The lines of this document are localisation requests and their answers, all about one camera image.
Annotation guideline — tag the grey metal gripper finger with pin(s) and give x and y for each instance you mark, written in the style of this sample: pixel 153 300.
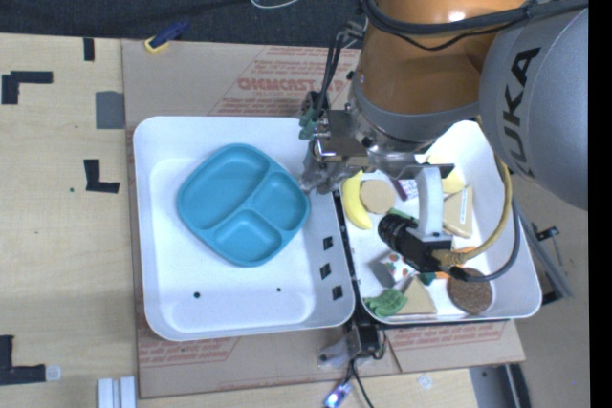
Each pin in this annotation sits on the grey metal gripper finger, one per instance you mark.
pixel 331 181
pixel 310 179

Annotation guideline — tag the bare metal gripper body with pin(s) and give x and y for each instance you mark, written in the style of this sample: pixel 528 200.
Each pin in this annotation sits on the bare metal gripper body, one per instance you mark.
pixel 346 138

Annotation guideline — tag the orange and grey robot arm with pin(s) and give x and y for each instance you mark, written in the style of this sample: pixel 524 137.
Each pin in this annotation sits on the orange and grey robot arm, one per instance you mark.
pixel 430 38

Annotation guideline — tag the yellow banana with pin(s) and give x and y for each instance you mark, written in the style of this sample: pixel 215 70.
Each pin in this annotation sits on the yellow banana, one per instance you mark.
pixel 355 205

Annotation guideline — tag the tan round biscuit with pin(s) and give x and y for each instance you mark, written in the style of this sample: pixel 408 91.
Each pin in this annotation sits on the tan round biscuit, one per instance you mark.
pixel 377 197

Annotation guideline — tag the blue divided plate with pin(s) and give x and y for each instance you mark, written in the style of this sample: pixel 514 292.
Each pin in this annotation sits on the blue divided plate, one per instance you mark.
pixel 239 205

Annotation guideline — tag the purple and white packet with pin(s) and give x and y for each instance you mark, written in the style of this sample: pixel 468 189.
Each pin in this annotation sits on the purple and white packet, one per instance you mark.
pixel 407 190

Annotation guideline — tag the white pizza slice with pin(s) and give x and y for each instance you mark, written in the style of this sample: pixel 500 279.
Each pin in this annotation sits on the white pizza slice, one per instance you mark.
pixel 389 267

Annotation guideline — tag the yellow toy wedge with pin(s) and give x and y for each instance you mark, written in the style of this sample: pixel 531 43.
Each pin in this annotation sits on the yellow toy wedge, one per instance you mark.
pixel 452 182

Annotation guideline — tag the tan triangular sandwich with label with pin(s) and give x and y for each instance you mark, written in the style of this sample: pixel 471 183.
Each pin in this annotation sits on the tan triangular sandwich with label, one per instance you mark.
pixel 459 212

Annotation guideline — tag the green broccoli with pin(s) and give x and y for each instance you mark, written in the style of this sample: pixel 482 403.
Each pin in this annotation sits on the green broccoli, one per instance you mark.
pixel 385 303

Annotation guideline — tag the white plastic tray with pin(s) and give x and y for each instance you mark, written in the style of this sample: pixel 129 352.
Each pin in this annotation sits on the white plastic tray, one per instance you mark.
pixel 511 282
pixel 239 301

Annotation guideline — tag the orange carrot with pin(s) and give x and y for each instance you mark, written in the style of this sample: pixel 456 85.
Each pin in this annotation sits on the orange carrot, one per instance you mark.
pixel 443 274

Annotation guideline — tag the tan triangular bread slice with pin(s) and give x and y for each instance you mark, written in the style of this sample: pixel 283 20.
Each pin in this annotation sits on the tan triangular bread slice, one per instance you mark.
pixel 418 298

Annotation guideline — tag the brown cardboard board red print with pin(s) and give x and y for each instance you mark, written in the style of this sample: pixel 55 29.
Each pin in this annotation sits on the brown cardboard board red print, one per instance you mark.
pixel 191 76

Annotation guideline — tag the brown round biscuit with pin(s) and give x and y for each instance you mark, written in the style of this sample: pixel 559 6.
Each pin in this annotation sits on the brown round biscuit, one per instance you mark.
pixel 471 296

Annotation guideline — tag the black cylinder on white bracket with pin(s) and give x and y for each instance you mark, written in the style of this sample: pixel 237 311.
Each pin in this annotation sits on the black cylinder on white bracket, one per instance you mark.
pixel 428 205

